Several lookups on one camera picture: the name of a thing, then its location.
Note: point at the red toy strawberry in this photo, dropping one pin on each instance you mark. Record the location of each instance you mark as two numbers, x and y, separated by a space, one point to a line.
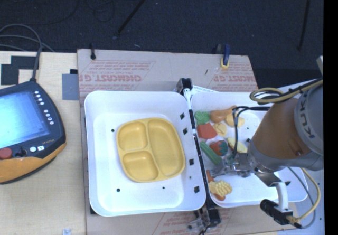
219 148

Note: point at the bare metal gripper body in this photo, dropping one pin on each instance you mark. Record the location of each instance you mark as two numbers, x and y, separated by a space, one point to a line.
245 166

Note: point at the yellow toy corn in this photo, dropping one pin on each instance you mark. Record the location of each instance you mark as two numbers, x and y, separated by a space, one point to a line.
221 188

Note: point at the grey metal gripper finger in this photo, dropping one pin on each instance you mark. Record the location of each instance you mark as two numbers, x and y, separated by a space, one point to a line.
232 169
217 170

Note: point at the brown cardboard board red print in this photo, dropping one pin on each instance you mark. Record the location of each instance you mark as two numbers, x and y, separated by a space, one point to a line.
163 70

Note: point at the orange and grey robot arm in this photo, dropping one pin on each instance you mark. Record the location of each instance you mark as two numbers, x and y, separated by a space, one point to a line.
280 131

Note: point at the red-orange toy pizza slice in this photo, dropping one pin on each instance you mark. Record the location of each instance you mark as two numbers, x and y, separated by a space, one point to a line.
206 131

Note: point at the round yellow toy biscuit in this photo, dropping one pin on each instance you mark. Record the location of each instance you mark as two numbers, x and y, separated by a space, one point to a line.
220 129

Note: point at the yellow toy banana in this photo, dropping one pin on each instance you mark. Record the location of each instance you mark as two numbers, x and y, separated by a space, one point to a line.
240 146

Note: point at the green toy cucumber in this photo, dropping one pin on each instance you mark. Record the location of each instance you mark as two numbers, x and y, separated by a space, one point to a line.
210 153

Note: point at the black cylinder on white bracket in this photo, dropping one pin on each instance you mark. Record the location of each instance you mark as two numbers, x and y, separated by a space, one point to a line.
280 202

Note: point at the orange toy carrot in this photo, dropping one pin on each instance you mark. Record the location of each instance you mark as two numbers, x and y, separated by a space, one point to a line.
219 197

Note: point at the yellow divided plate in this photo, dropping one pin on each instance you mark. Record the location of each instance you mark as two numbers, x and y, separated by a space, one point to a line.
150 149

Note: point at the white plastic tray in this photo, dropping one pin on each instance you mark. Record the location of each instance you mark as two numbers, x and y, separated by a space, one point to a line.
251 191
105 149

